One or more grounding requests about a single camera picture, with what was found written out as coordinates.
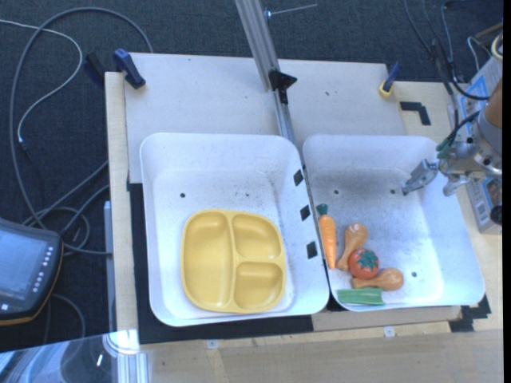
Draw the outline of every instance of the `blue clamp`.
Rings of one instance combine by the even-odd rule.
[[[125,49],[116,49],[113,53],[113,60],[119,70],[126,72],[125,79],[134,89],[139,89],[145,85],[145,79],[138,73],[131,55]]]
[[[382,97],[389,97],[392,94],[392,86],[393,86],[393,83],[396,81],[398,72],[399,72],[399,62],[396,62],[389,72],[389,77],[384,82],[382,82],[382,84],[380,85],[380,87],[378,89],[378,92]]]

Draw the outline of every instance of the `white plastic bin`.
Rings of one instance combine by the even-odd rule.
[[[303,146],[315,204],[326,203],[337,223],[339,259],[344,230],[363,223],[364,247],[377,253],[380,268],[396,267],[404,285],[382,293],[383,306],[340,302],[349,310],[473,305],[484,280],[456,196],[445,197],[447,179],[436,179],[404,196],[400,183],[418,163],[435,159],[435,143],[420,136],[310,136]],[[351,288],[348,271],[328,270],[332,294]]]
[[[141,145],[149,260],[149,300],[171,326],[313,314],[329,286],[296,147],[280,136],[155,133]],[[279,229],[287,257],[281,302],[260,314],[202,310],[180,278],[184,223],[205,209],[248,211]]]

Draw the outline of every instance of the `black cable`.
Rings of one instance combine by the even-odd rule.
[[[463,95],[464,97],[468,97],[469,99],[473,99],[475,101],[487,101],[489,99],[489,97],[479,97],[477,95],[473,95],[473,94],[467,93],[459,85],[458,80],[457,80],[457,76],[456,76],[456,69],[455,69],[455,65],[454,65],[454,55],[453,55],[453,48],[452,48],[450,33],[449,33],[448,28],[447,28],[446,18],[445,18],[445,9],[446,9],[446,7],[448,5],[451,5],[453,3],[458,3],[458,2],[473,2],[473,1],[477,1],[477,0],[448,0],[448,1],[446,1],[446,2],[444,2],[442,4],[442,7],[441,7],[442,26],[443,26],[443,29],[444,29],[444,33],[446,34],[448,45],[449,45],[449,56],[442,55],[442,59],[444,60],[444,66],[446,67],[446,72],[444,72],[442,70],[442,64],[439,63],[438,53],[435,53],[434,49],[431,49],[426,44],[426,40],[421,35],[420,31],[418,30],[418,27],[415,25],[414,20],[412,19],[411,15],[410,15],[410,10],[408,8],[408,1],[407,0],[404,0],[404,7],[405,7],[406,16],[408,17],[408,21],[410,22],[410,24],[412,26],[412,29],[414,30],[415,34],[417,35],[417,37],[418,37],[419,41],[421,42],[421,44],[424,46],[424,48],[427,51],[427,53],[435,61],[435,65],[437,67],[437,71],[439,72],[440,77],[442,79],[442,82],[443,82],[444,86],[446,87],[448,93],[450,95],[452,95],[452,89],[450,87],[448,88],[449,83],[452,83],[454,88],[461,95]],[[434,42],[436,41],[437,45],[442,46],[442,44],[440,43],[440,37],[438,36],[436,31],[434,30],[434,27],[433,27],[433,24],[431,23],[430,17],[427,14],[426,0],[422,0],[422,12],[423,12],[423,14],[424,14],[424,16],[426,18],[426,21],[427,21],[428,25],[430,26],[431,30],[433,31],[433,33],[435,35]]]
[[[65,302],[66,304],[68,304],[71,308],[73,308],[73,310],[78,315],[78,319],[80,320],[80,325],[81,325],[80,338],[84,338],[85,337],[85,332],[86,332],[86,330],[85,330],[85,317],[83,316],[83,313],[81,312],[80,308],[78,308],[73,301],[71,301],[69,298],[65,297],[64,295],[53,293],[53,294],[51,294],[51,298],[59,299],[59,300]]]
[[[56,203],[54,203],[51,206],[51,208],[45,209],[44,211],[40,212],[40,214],[38,214],[35,211],[35,208],[34,208],[32,202],[31,202],[31,200],[30,200],[30,198],[28,196],[28,193],[26,191],[25,184],[23,182],[22,175],[21,175],[20,168],[19,168],[19,164],[18,164],[18,156],[16,154],[16,147],[14,145],[14,106],[15,106],[15,102],[16,102],[16,91],[17,91],[17,88],[18,88],[18,82],[19,82],[20,74],[21,74],[21,71],[22,71],[22,67],[23,67],[23,65],[25,63],[26,57],[27,57],[30,49],[32,48],[35,40],[37,39],[39,34],[43,31],[43,29],[45,29],[47,26],[49,26],[53,22],[57,21],[58,19],[61,19],[61,18],[65,17],[65,16],[67,16],[67,15],[71,15],[71,14],[75,14],[75,13],[88,12],[88,11],[100,12],[100,13],[104,13],[104,14],[110,14],[110,15],[113,15],[114,17],[117,17],[117,18],[120,18],[120,19],[126,21],[127,23],[129,23],[132,27],[134,27],[139,32],[139,34],[144,38],[145,43],[147,44],[147,46],[149,48],[149,51],[153,52],[153,47],[152,47],[149,39],[147,38],[145,33],[141,30],[141,28],[136,23],[134,23],[132,20],[130,20],[129,18],[127,18],[126,16],[124,16],[122,14],[119,14],[119,13],[117,13],[115,11],[112,11],[112,10],[103,9],[101,7],[81,7],[81,8],[77,8],[77,9],[66,10],[66,11],[63,11],[63,12],[61,12],[59,14],[56,14],[53,17],[51,17],[50,19],[48,19],[45,22],[43,22],[43,24],[41,26],[39,26],[39,28],[34,32],[32,37],[30,38],[30,40],[26,44],[25,49],[23,50],[22,55],[20,57],[20,60],[18,62],[18,66],[16,67],[16,72],[15,72],[14,78],[13,78],[12,89],[11,89],[11,92],[10,92],[9,124],[8,124],[8,128],[9,128],[9,143],[10,143],[10,151],[11,151],[11,156],[12,156],[12,161],[13,161],[13,166],[14,166],[14,173],[16,175],[16,180],[18,182],[19,189],[20,189],[20,191],[22,193],[22,197],[23,197],[23,199],[25,201],[26,206],[28,207],[28,209],[30,211],[30,214],[32,215],[32,219],[34,221],[34,225],[37,224],[41,228],[46,228],[45,224],[42,222],[42,218],[44,216],[48,215],[52,211],[55,211],[55,209],[57,208],[56,206],[61,201],[63,201],[68,196],[70,196],[71,194],[76,192],[79,188],[81,188],[85,184],[87,184],[93,177],[95,177],[97,174],[99,174],[99,172],[101,172],[102,169],[107,166],[108,162],[104,162],[95,172],[93,172],[92,175],[89,176],[89,178],[87,178],[86,180],[83,180],[73,190],[71,190],[68,193],[66,193],[62,198],[60,198]],[[91,196],[84,203],[84,205],[75,212],[74,217],[68,222],[68,225],[65,227],[63,232],[66,232],[71,227],[71,225],[73,225],[73,223],[76,222],[78,217],[82,217],[81,213],[89,206],[90,203],[92,203],[92,201],[98,195],[100,195],[106,189],[108,189],[108,186],[103,187],[102,189],[97,191],[93,196]],[[80,248],[76,248],[76,247],[70,246],[69,244],[67,244],[67,248],[71,249],[74,252],[86,252],[88,254],[96,254],[96,255],[110,255],[110,253],[106,253],[104,251],[85,251],[85,250],[82,250]],[[80,323],[81,323],[81,338],[84,338],[85,337],[85,333],[86,333],[85,318],[83,316],[83,313],[80,311],[80,309],[74,304],[74,302],[69,300],[67,297],[64,297],[64,296],[62,296],[60,294],[52,294],[52,297],[60,299],[61,301],[67,303],[77,313],[77,315],[79,317],[79,320],[80,320]],[[48,318],[47,318],[47,321],[46,321],[45,334],[44,334],[44,337],[43,337],[44,341],[47,340],[48,333],[49,333],[49,330],[50,330],[50,318],[51,318],[50,317],[50,315],[51,315],[50,302],[48,302],[48,305],[49,305],[48,306]]]
[[[50,19],[43,22],[43,24],[41,26],[39,26],[39,28],[34,32],[32,37],[30,38],[29,42],[26,44],[26,47],[22,52],[22,55],[18,62],[18,66],[16,68],[16,72],[15,72],[14,79],[13,79],[13,85],[12,85],[12,89],[11,89],[11,94],[10,94],[9,139],[10,139],[10,151],[11,151],[11,156],[12,156],[12,160],[13,160],[14,172],[16,175],[16,180],[18,182],[18,186],[22,193],[22,197],[25,201],[25,204],[30,211],[30,214],[34,218],[35,222],[37,222],[38,226],[41,228],[46,228],[46,226],[42,222],[42,219],[39,217],[38,213],[35,211],[34,206],[33,206],[32,202],[30,201],[30,198],[26,191],[25,184],[23,182],[22,175],[21,175],[19,165],[18,165],[18,157],[16,155],[16,148],[14,146],[14,105],[15,105],[15,101],[16,101],[16,91],[18,88],[19,77],[20,77],[20,74],[22,71],[22,67],[25,63],[26,57],[28,55],[28,52],[32,48],[32,45],[34,44],[34,42],[37,39],[37,37],[39,36],[39,34],[43,31],[43,29],[45,29],[53,22],[65,17],[65,16],[75,14],[75,13],[89,12],[89,11],[110,14],[110,15],[113,15],[114,17],[117,17],[117,18],[120,18],[120,19],[126,21],[127,23],[129,23],[132,27],[134,27],[139,32],[139,34],[144,38],[145,43],[149,48],[149,51],[153,52],[153,47],[152,47],[149,39],[147,38],[145,33],[141,30],[141,28],[136,23],[134,23],[132,20],[130,20],[129,18],[127,18],[126,16],[124,16],[122,14],[119,14],[112,10],[103,9],[101,7],[80,7],[80,8],[76,8],[76,9],[66,10],[59,14],[56,14],[53,17],[51,17]]]
[[[473,122],[474,119],[477,118],[480,111],[477,111],[475,113],[472,113],[471,115],[468,115],[464,120],[462,120],[459,124],[455,125],[455,128],[453,131],[446,137],[446,139],[449,141],[449,146],[452,146],[454,140],[456,139],[456,135],[458,134],[458,131],[461,129],[461,127],[465,124]]]
[[[51,299],[46,302],[46,323],[45,323],[45,334],[42,338],[42,344],[48,343],[48,335],[50,335],[50,324],[51,324]]]
[[[48,212],[47,210],[48,209],[38,211],[38,215],[39,216],[47,215],[46,214]],[[73,215],[76,214],[76,212],[77,212],[77,210],[75,208],[72,208],[72,207],[56,207],[56,208],[54,208],[52,210],[52,212],[53,211],[69,212],[69,213],[71,213]],[[90,224],[89,224],[89,220],[84,215],[81,215],[80,218],[81,218],[81,220],[83,221],[83,223],[85,225],[85,235],[84,235],[83,240],[81,241],[81,243],[78,246],[75,246],[74,248],[82,249],[87,244],[87,242],[89,241],[89,237],[90,237]],[[24,226],[29,226],[29,227],[33,227],[36,224],[37,223],[34,220],[34,217],[32,217],[32,216],[30,216],[28,219],[26,219],[23,222]]]
[[[449,61],[450,62],[454,62],[454,52],[453,52],[452,42],[450,39],[450,33],[447,28],[446,15],[445,15],[446,8],[447,8],[447,6],[451,6],[454,3],[476,2],[476,1],[478,1],[478,0],[447,0],[447,1],[443,2],[442,6],[440,7],[440,17],[442,19],[442,26],[446,33],[447,45],[449,46]]]
[[[408,21],[410,22],[410,24],[412,26],[412,29],[414,29],[414,32],[417,35],[419,41],[422,43],[422,45],[424,46],[425,50],[431,56],[430,47],[426,43],[426,40],[424,40],[424,38],[422,38],[422,35],[419,32],[418,27],[415,25],[414,20],[412,19],[411,15],[410,15],[410,10],[408,9],[408,0],[403,0],[403,2],[404,2],[404,6],[405,6],[405,14],[408,17]]]

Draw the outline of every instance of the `toy tomato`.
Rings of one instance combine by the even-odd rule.
[[[372,250],[359,248],[350,255],[348,268],[356,278],[371,279],[379,269],[378,256]]]

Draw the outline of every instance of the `black mat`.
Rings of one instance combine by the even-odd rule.
[[[147,245],[145,239],[144,191],[142,184],[130,184],[133,259],[137,292],[138,334],[141,344],[188,339],[229,339],[311,332],[311,316],[250,319],[209,325],[174,327],[160,322],[149,304]]]
[[[408,0],[408,3],[425,40],[430,43],[434,37],[426,21],[427,13],[447,47],[440,18],[440,7],[445,1]],[[271,35],[279,58],[387,65],[399,61],[399,81],[439,81],[434,63],[410,26],[403,0],[262,0],[262,3],[274,13],[317,4],[314,8],[272,16]],[[0,18],[39,26],[64,10],[87,6],[115,10],[135,21],[149,36],[156,53],[251,56],[233,0],[2,0]],[[503,0],[471,0],[448,7],[446,23],[461,79],[476,72],[467,37],[494,26],[502,18]],[[115,49],[147,51],[132,27],[104,14],[74,14],[50,28],[76,40],[84,54],[96,53],[107,70],[114,69]],[[10,159],[7,110],[18,61],[32,33],[33,30],[0,24],[0,216],[16,223],[30,213],[22,201]],[[484,51],[475,49],[479,60],[484,61],[487,58]],[[28,107],[60,85],[76,63],[77,52],[64,38],[45,34],[36,41],[22,69],[14,129]],[[20,154],[20,169],[36,208],[50,205],[107,159],[105,127],[104,93],[83,72],[29,115],[23,129],[28,152]],[[105,173],[66,205],[80,207],[106,183]],[[105,248],[103,205],[107,198],[105,194],[86,211],[92,231],[87,248]],[[57,292],[78,304],[85,317],[87,335],[109,331],[103,258],[76,255],[66,259]],[[45,324],[43,311],[33,322],[0,328],[0,351],[40,345]],[[50,326],[49,342],[73,339],[80,333],[77,315],[57,300],[53,302]]]

